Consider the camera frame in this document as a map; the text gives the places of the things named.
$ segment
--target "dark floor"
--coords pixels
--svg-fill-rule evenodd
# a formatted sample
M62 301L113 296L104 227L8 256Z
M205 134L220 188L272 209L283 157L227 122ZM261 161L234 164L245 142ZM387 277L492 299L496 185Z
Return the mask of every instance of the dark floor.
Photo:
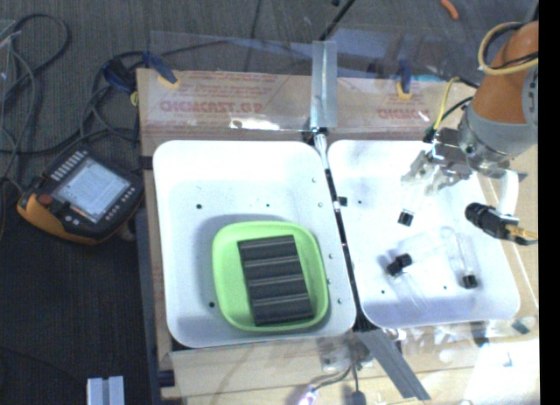
M339 27L434 33L456 58L443 76L476 78L474 53L484 34L506 21L527 20L536 6L536 0L451 1L458 21L439 0L356 0ZM15 208L18 188L39 175L60 143L78 136L92 90L103 86L96 78L102 63L146 50L152 31L311 43L343 8L330 2L261 0L256 18L259 0L0 0L0 19L29 15L14 44L35 68L37 93L34 101L30 82L17 85L0 113L6 206L0 211L0 403L85 403L88 378L110 375L124 377L127 404L150 403L136 243L118 237L94 247L62 241L28 224ZM68 41L58 21L67 26ZM54 61L40 66L59 49ZM125 61L133 65L138 55ZM21 62L19 69L25 73ZM14 73L7 74L10 87ZM128 96L113 90L103 100L104 120L134 136L136 110ZM107 129L91 118L85 127ZM10 136L20 133L11 163ZM137 143L110 133L90 143L108 160L137 168Z

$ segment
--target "white tray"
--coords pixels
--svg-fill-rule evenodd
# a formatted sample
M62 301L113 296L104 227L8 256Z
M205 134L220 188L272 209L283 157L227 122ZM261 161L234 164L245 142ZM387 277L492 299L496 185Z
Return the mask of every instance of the white tray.
M427 197L410 227L397 222L402 208L400 178L426 148L419 142L341 140L328 150L337 194L348 202L341 214L361 308L372 323L384 328L511 318L520 297L502 244L465 218L470 203L487 203L476 176ZM413 261L407 276L425 300L425 307L417 307L397 295L385 267L399 252L400 242L442 226L470 236L479 286L467 290L459 285L444 256Z
M153 158L161 233L167 324L182 345L210 347L335 336L356 309L319 154L300 142L170 141ZM318 241L329 280L329 311L313 327L290 333L233 327L217 304L212 241L224 226L285 220Z

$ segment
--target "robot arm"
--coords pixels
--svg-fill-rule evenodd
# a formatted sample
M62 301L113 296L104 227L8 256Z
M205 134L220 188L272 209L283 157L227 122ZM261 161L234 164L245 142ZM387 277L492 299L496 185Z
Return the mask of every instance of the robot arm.
M517 226L518 183L525 175L509 170L509 164L538 140L538 26L538 21L506 23L485 36L478 55L485 77L458 128L438 130L431 148L421 152L402 177L404 184L427 179L426 195L469 179L474 172L498 178L500 204L469 205L465 216L493 237L519 244L536 238ZM487 47L506 32L511 36L487 65ZM409 225L411 218L401 213L399 222Z

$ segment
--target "green container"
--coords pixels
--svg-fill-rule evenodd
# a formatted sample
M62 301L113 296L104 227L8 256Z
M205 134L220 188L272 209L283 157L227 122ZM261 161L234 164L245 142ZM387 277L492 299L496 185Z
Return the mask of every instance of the green container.
M296 242L311 300L313 318L285 324L257 326L251 314L237 242L281 235L293 235ZM328 310L328 288L319 246L309 231L295 223L265 220L234 223L223 227L213 239L212 268L220 311L224 318L238 329L254 332L304 329L320 322Z

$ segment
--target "yellow cable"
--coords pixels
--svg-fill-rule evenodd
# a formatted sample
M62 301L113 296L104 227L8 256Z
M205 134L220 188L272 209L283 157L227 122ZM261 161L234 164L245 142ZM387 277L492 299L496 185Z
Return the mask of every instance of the yellow cable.
M452 88L452 84L459 79L460 77L453 77L447 82L447 86L445 87L445 91L444 91L444 96L442 97L441 104L439 105L439 113L437 114L436 121L432 125L432 129L437 130L439 128L439 125L441 124L441 121L444 117L445 104L447 103L447 98L449 97L449 91Z
M525 69L529 69L530 67L539 64L539 58L536 57L535 59L531 59L530 61L526 61L525 63L521 63L520 65L517 66L503 67L502 69L493 69L489 65L487 65L487 63L484 61L484 51L486 50L486 47L490 39L492 39L492 37L498 31L503 31L510 28L512 25L520 25L520 24L522 23L511 22L511 23L498 24L485 35L485 37L480 42L479 53L477 56L479 62L479 69L481 69L483 73L487 73L488 75L507 75L510 73L517 73Z

